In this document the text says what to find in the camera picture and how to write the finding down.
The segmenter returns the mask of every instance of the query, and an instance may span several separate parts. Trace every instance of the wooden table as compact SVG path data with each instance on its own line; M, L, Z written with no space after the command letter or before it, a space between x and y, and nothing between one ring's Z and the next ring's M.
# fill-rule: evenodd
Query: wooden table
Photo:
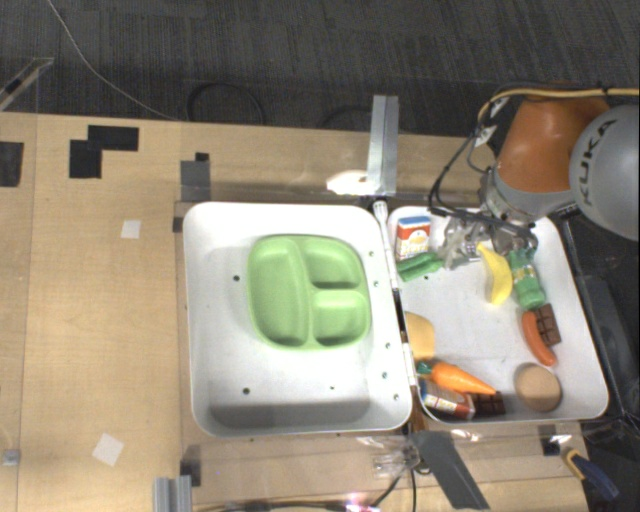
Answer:
M70 179L70 140L86 140L89 125L137 127L139 148L103 151L101 179ZM227 198L253 190L264 200L265 192L255 192L262 190L275 201L303 194L322 202L327 177L366 168L368 134L2 113L0 141L24 144L19 187L0 188L0 449L19 448L22 457L17 466L0 466L0 510L149 511L154 478L178 475L188 428L172 230L181 161L208 153L214 192ZM459 143L401 135L399 190L427 191ZM477 158L482 164L490 156ZM477 188L477 175L462 165L443 186L462 203L473 203ZM139 238L121 237L126 220L141 221ZM558 457L542 456L536 432L492 428L480 432L492 442L462 446L492 509L586 510L581 484ZM585 451L577 424L558 432ZM92 456L104 433L124 443L113 466ZM226 449L239 453L250 442ZM324 442L308 441L310 453L327 453L314 449ZM388 481L372 476L370 454L357 450L353 459L350 449L327 466L316 457L306 472L264 459L263 495L244 498L297 490L319 499L320 491L330 494L332 478L336 492L352 483L361 496L379 493ZM336 460L343 469L332 477ZM218 501L248 489L237 481L237 458L220 462L236 485L219 483ZM432 476L418 485L419 510L450 509ZM385 510L410 509L408 479L398 489ZM194 499L204 503L201 489Z

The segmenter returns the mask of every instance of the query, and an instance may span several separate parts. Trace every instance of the white sticker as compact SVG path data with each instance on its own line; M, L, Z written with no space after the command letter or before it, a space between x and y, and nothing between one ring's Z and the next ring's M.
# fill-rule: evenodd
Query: white sticker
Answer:
M111 437L109 434L102 434L100 441L93 450L93 456L101 462L113 467L122 453L124 443Z
M122 225L122 232L120 238L140 238L140 226L141 220L125 220Z

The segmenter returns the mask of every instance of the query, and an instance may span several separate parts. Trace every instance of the green plate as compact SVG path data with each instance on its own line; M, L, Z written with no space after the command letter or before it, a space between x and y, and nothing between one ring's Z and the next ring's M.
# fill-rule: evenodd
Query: green plate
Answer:
M344 346L369 332L364 269L355 251L340 240L262 238L249 254L247 280L253 326L274 346Z

